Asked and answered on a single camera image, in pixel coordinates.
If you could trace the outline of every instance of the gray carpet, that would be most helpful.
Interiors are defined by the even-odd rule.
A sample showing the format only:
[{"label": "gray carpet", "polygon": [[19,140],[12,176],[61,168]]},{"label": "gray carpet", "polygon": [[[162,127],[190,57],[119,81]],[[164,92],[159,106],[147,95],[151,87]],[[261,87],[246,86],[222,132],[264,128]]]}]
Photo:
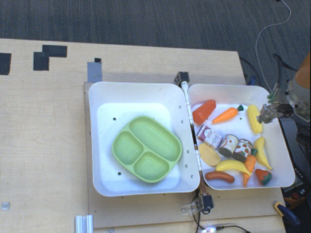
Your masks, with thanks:
[{"label": "gray carpet", "polygon": [[[271,88],[277,78],[273,53],[298,68],[310,51],[311,0],[284,1],[291,18],[267,28],[258,41]],[[254,66],[241,62],[246,81],[255,76],[267,88],[256,39],[264,27],[288,16],[288,8],[275,0],[0,0],[0,38],[235,50]],[[282,74],[285,88],[295,72],[284,68]]]}]

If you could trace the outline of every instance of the toy food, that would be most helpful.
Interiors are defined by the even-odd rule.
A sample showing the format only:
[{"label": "toy food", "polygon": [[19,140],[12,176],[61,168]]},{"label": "toy food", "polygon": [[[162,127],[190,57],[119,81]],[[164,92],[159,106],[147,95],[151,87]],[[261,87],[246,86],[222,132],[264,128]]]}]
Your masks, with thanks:
[{"label": "toy food", "polygon": [[257,117],[260,115],[257,106],[251,104],[247,108],[247,115],[248,115],[249,123],[251,124],[252,131],[254,133],[261,133],[262,124],[257,121]]},{"label": "toy food", "polygon": [[218,134],[216,131],[210,129],[208,126],[204,124],[200,128],[199,133],[196,135],[196,137],[200,141],[205,142],[213,149],[217,149],[222,140],[222,136],[220,134]]},{"label": "toy food", "polygon": [[[257,149],[252,149],[252,153],[247,156],[246,161],[244,162],[244,165],[246,166],[247,170],[251,173],[254,171],[254,167],[256,164],[256,157],[255,154],[257,154]],[[243,185],[246,186],[249,180],[249,175],[246,173],[243,173]]]},{"label": "toy food", "polygon": [[201,159],[210,166],[217,165],[221,160],[219,154],[205,143],[199,145],[199,152]]},{"label": "toy food", "polygon": [[252,146],[253,144],[251,144],[249,140],[240,139],[233,151],[232,158],[237,161],[245,162],[247,156],[250,155],[252,151]]},{"label": "toy food", "polygon": [[272,178],[271,172],[267,170],[256,169],[255,174],[259,182],[263,185],[267,184]]},{"label": "toy food", "polygon": [[202,124],[209,115],[213,112],[216,108],[216,101],[215,100],[208,100],[204,104],[202,104],[199,108],[193,111],[193,121],[196,124]]},{"label": "toy food", "polygon": [[255,155],[255,157],[260,164],[266,166],[269,170],[271,170],[272,167],[270,167],[268,159],[263,151],[263,145],[264,145],[264,137],[261,136],[255,141],[253,146],[255,149],[258,150],[258,153]]},{"label": "toy food", "polygon": [[215,167],[216,171],[225,171],[227,169],[235,169],[237,171],[247,173],[248,175],[252,175],[252,173],[247,170],[246,166],[241,161],[224,160],[218,163]]},{"label": "toy food", "polygon": [[220,171],[212,171],[205,174],[205,178],[207,180],[219,179],[223,181],[227,181],[228,183],[233,183],[235,181],[234,177],[228,173],[220,172]]},{"label": "toy food", "polygon": [[238,108],[229,108],[226,111],[222,112],[218,117],[213,120],[213,123],[227,121],[231,118],[234,118],[239,111],[243,111],[244,108],[242,105],[239,105]]},{"label": "toy food", "polygon": [[219,154],[230,158],[235,147],[238,145],[238,142],[239,139],[236,136],[232,134],[226,134],[218,148]]}]

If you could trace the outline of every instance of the blue handle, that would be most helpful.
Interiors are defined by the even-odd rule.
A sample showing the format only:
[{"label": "blue handle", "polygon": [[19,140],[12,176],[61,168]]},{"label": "blue handle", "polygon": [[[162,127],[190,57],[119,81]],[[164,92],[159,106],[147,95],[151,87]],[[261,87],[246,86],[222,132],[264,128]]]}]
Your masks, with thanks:
[{"label": "blue handle", "polygon": [[284,216],[291,222],[293,226],[297,227],[300,224],[300,221],[296,217],[296,215],[292,213],[289,209],[287,209],[285,206],[279,204],[277,207],[280,210],[280,212],[282,212]]}]

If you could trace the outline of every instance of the green plate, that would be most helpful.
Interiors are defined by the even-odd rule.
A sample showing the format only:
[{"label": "green plate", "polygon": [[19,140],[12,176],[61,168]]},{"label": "green plate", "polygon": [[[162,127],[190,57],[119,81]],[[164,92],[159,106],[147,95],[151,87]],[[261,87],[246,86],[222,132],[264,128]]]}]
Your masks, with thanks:
[{"label": "green plate", "polygon": [[128,122],[112,143],[114,157],[131,173],[148,183],[162,180],[176,165],[180,140],[148,116]]}]

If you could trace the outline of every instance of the toy sausage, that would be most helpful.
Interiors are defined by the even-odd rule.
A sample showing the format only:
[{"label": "toy sausage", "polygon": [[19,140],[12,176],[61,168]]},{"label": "toy sausage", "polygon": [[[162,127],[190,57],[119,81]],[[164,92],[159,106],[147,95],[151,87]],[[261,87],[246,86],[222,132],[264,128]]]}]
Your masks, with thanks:
[{"label": "toy sausage", "polygon": [[219,179],[219,180],[226,181],[228,183],[233,183],[235,181],[233,176],[231,176],[230,174],[227,174],[225,172],[220,172],[220,171],[208,172],[205,174],[205,178],[207,180]]}]

